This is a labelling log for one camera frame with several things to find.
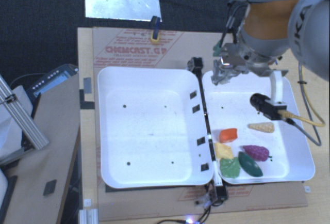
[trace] white tray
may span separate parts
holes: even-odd
[[[249,123],[270,122],[250,104],[254,93],[270,97],[271,85],[268,77],[258,77],[253,73],[239,75],[225,85],[215,86],[211,82],[212,72],[203,76],[205,100],[213,141],[219,141],[220,130],[237,128],[238,138],[226,143],[234,156],[242,151],[242,145],[259,145],[269,149],[272,158],[257,162],[263,172],[259,178],[252,177],[242,169],[236,179],[221,177],[231,184],[266,183],[283,181],[306,181],[315,173],[315,166],[306,137],[294,126],[283,121],[273,121],[274,133],[264,133],[248,128]],[[298,115],[291,86],[283,78],[283,102],[287,110]]]
[[[199,84],[191,72],[107,67],[98,75],[98,97],[101,174],[107,185],[203,185],[211,180]],[[193,113],[196,106],[200,110]],[[198,145],[201,138],[205,143]]]

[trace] metal profile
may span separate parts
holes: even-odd
[[[49,144],[48,139],[40,132],[34,123],[32,117],[25,111],[21,102],[13,98],[13,92],[0,75],[0,102],[3,102],[5,108],[23,130],[26,137],[30,140],[33,147],[37,150],[44,148]]]

